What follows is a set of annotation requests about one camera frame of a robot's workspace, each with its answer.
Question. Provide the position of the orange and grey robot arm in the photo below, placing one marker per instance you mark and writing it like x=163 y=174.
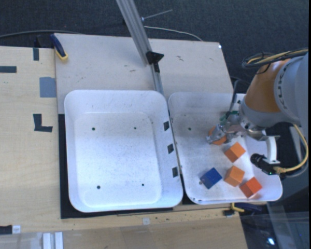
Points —
x=264 y=95

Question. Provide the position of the white plastic tray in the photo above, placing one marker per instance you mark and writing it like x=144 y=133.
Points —
x=114 y=152
x=197 y=149

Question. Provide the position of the blue cube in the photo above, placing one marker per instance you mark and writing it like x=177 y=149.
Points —
x=210 y=178

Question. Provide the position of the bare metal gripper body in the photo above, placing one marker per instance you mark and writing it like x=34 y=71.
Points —
x=235 y=130

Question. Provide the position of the orange cube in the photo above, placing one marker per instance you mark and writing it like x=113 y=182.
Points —
x=234 y=152
x=220 y=141
x=233 y=176
x=251 y=187

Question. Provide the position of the black cylinder on white bracket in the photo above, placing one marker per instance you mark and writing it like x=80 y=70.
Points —
x=270 y=149

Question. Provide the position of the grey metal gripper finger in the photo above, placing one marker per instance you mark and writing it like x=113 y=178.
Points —
x=224 y=127
x=214 y=136

